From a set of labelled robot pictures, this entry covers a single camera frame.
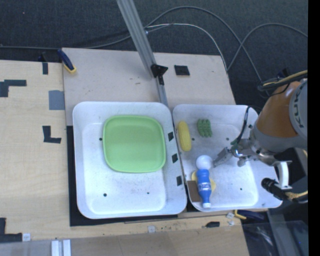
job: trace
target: blue bottle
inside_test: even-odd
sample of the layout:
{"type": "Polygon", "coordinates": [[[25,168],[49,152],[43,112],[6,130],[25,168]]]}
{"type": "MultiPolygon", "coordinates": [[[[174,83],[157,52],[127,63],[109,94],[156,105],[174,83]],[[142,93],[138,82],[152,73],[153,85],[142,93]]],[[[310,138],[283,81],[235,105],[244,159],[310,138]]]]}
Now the blue bottle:
{"type": "Polygon", "coordinates": [[[207,169],[199,169],[196,172],[198,179],[198,192],[202,198],[202,207],[204,209],[211,208],[210,195],[212,192],[209,178],[209,171],[207,169]]]}

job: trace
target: white tray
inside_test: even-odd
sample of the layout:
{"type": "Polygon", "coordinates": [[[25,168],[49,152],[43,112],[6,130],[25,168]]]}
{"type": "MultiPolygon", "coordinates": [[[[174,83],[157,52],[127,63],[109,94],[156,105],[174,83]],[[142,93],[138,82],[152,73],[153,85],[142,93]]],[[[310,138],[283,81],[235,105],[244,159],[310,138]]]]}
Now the white tray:
{"type": "MultiPolygon", "coordinates": [[[[191,181],[191,175],[196,168],[196,160],[201,155],[208,155],[213,160],[225,147],[230,148],[230,142],[239,134],[244,122],[245,105],[200,105],[181,104],[173,110],[174,126],[180,121],[188,125],[191,140],[191,150],[180,149],[180,157],[186,181],[191,181]],[[201,137],[197,129],[199,119],[208,119],[211,123],[212,137],[201,137]]],[[[258,114],[250,108],[247,126],[254,125],[258,114]]],[[[248,138],[249,128],[243,134],[248,138]]],[[[275,208],[282,201],[275,198],[261,186],[264,178],[278,180],[275,169],[260,161],[247,161],[245,166],[237,166],[238,159],[233,157],[228,162],[209,170],[210,177],[216,183],[216,189],[211,193],[211,208],[204,209],[201,202],[191,202],[202,212],[227,211],[235,209],[275,208]]]]}
{"type": "Polygon", "coordinates": [[[174,215],[184,210],[187,195],[179,150],[175,138],[168,135],[175,135],[175,132],[171,112],[165,105],[157,102],[81,102],[73,109],[73,132],[76,200],[85,217],[174,215]],[[123,173],[107,165],[100,138],[106,119],[115,115],[143,115],[160,122],[166,145],[166,162],[162,169],[123,173]]]}

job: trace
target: green plate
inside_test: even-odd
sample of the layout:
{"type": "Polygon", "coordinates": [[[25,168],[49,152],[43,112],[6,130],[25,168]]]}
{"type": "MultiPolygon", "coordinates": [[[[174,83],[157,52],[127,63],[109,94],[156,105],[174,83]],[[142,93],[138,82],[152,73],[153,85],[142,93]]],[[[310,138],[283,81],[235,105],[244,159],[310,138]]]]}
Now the green plate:
{"type": "Polygon", "coordinates": [[[124,173],[148,173],[166,162],[161,124],[144,115],[115,115],[103,127],[103,151],[107,164],[124,173]]]}

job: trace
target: bottle label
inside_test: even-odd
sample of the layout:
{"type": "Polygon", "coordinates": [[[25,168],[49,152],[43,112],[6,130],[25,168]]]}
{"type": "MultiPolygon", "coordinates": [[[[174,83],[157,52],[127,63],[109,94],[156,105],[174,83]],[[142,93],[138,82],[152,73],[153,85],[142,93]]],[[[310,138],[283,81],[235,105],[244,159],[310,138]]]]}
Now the bottle label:
{"type": "Polygon", "coordinates": [[[198,190],[199,191],[211,190],[211,183],[210,182],[199,183],[198,190]]]}

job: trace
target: robotic hand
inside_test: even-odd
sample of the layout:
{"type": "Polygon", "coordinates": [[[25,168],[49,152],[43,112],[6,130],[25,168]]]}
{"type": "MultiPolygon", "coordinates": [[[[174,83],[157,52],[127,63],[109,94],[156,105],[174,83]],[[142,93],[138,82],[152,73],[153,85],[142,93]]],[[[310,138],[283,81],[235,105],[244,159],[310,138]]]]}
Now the robotic hand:
{"type": "Polygon", "coordinates": [[[262,186],[280,200],[290,199],[288,163],[275,156],[289,148],[308,151],[308,71],[288,76],[279,81],[267,81],[259,89],[275,89],[260,112],[249,138],[242,138],[247,126],[249,108],[245,112],[240,135],[224,148],[213,161],[216,167],[232,157],[239,158],[239,167],[246,161],[261,161],[279,170],[279,182],[265,178],[262,186]]]}

